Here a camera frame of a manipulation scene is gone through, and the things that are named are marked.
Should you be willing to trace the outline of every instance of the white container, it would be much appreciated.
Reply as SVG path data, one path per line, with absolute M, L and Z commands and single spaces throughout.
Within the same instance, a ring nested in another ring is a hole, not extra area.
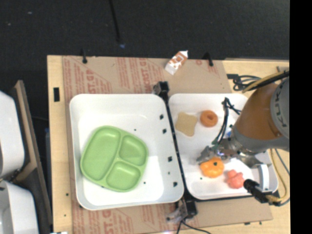
M 184 186 L 164 101 L 152 94 L 77 95 L 70 102 L 76 194 L 88 210 L 178 201 Z M 142 139 L 149 157 L 139 185 L 115 192 L 89 181 L 79 162 L 87 140 L 100 126 L 114 126 Z
M 169 107 L 174 124 L 177 121 L 178 114 L 185 112 L 187 114 L 196 116 L 198 122 L 195 126 L 195 134 L 192 137 L 186 136 L 180 131 L 175 131 L 178 149 L 180 153 L 181 163 L 186 180 L 186 187 L 190 194 L 200 200 L 237 197 L 250 195 L 245 188 L 232 189 L 228 186 L 226 181 L 226 171 L 235 169 L 237 172 L 242 172 L 244 179 L 252 179 L 261 183 L 264 166 L 260 169 L 250 169 L 243 162 L 238 159 L 232 159 L 229 163 L 225 163 L 224 174 L 217 178 L 205 177 L 196 159 L 206 146 L 212 146 L 211 142 L 219 133 L 223 118 L 224 110 L 221 104 L 224 98 L 229 98 L 231 104 L 239 110 L 242 110 L 247 98 L 241 94 L 175 94 L 170 97 Z M 200 123 L 200 114 L 204 110 L 212 110 L 218 116 L 218 123 L 216 126 L 207 128 Z M 228 128 L 227 133 L 231 131 L 230 125 L 234 125 L 238 115 L 229 109 Z M 271 164 L 268 152 L 256 155 L 256 158 L 265 164 Z M 269 181 L 268 191 L 276 191 L 278 187 L 278 179 L 276 177 L 273 166 L 265 166 L 268 168 Z
M 0 91 L 0 177 L 22 167 L 25 151 L 13 98 Z
M 39 234 L 32 194 L 5 180 L 0 188 L 0 234 Z

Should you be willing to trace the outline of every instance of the white tray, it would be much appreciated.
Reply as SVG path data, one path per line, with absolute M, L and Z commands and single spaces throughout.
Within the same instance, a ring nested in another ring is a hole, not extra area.
M 195 126 L 193 137 L 186 136 L 180 131 L 175 131 L 181 163 L 186 180 L 186 187 L 190 194 L 200 200 L 237 197 L 250 195 L 244 188 L 231 189 L 226 181 L 226 171 L 235 169 L 242 172 L 244 179 L 252 179 L 260 183 L 262 171 L 260 169 L 250 169 L 240 160 L 232 159 L 225 164 L 224 174 L 217 178 L 205 177 L 196 159 L 200 156 L 201 151 L 206 146 L 212 146 L 211 142 L 216 138 L 221 129 L 224 118 L 222 101 L 229 98 L 230 102 L 236 109 L 241 110 L 245 105 L 247 98 L 241 94 L 175 94 L 170 97 L 169 106 L 174 124 L 177 121 L 178 114 L 185 112 L 197 116 L 198 122 Z M 199 117 L 202 111 L 213 110 L 218 116 L 218 124 L 215 127 L 207 128 L 201 125 Z M 230 132 L 229 126 L 234 125 L 238 115 L 229 110 L 227 133 Z M 257 154 L 256 157 L 265 164 L 271 163 L 268 152 Z M 276 191 L 278 180 L 273 166 L 268 167 L 269 181 L 268 190 Z
M 70 102 L 77 199 L 89 210 L 178 201 L 184 186 L 166 106 L 152 94 L 77 95 Z M 86 179 L 79 167 L 84 146 L 97 127 L 111 125 L 142 139 L 149 157 L 139 185 L 120 193 Z
M 0 234 L 39 234 L 35 202 L 30 191 L 0 182 Z

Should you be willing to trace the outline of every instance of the black floor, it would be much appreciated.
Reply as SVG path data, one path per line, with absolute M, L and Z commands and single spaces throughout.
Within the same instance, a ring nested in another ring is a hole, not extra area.
M 45 166 L 47 55 L 289 59 L 290 0 L 0 0 L 0 44 L 0 90 L 24 81 Z

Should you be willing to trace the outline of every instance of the small carton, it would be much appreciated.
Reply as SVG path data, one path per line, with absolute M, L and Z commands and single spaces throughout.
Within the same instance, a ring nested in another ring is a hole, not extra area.
M 176 73 L 176 71 L 183 65 L 183 63 L 185 63 L 187 58 L 188 58 L 188 50 L 186 50 L 186 51 L 179 51 L 167 63 L 167 65 L 165 67 L 165 70 L 169 74 L 174 75 Z

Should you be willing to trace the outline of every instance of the orange toy fruit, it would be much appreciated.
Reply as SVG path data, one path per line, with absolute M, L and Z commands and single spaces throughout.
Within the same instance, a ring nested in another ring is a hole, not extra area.
M 210 160 L 201 163 L 199 167 L 203 174 L 210 178 L 220 176 L 224 170 L 224 164 L 219 157 L 213 157 Z
M 227 183 L 229 187 L 239 189 L 244 185 L 243 173 L 238 173 L 235 170 L 228 171 Z
M 205 110 L 200 115 L 200 122 L 205 127 L 213 127 L 218 123 L 218 116 L 215 114 L 214 111 Z

